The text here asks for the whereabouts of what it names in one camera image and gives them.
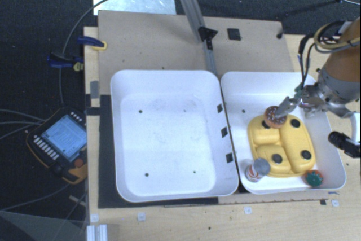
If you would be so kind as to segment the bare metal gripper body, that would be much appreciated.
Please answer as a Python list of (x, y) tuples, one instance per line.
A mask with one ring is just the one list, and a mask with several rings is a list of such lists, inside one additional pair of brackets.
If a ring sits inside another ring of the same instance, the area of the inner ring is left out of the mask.
[(319, 112), (331, 112), (346, 119), (354, 113), (346, 105), (355, 100), (354, 85), (314, 84), (302, 90), (299, 107), (306, 117), (314, 117)]

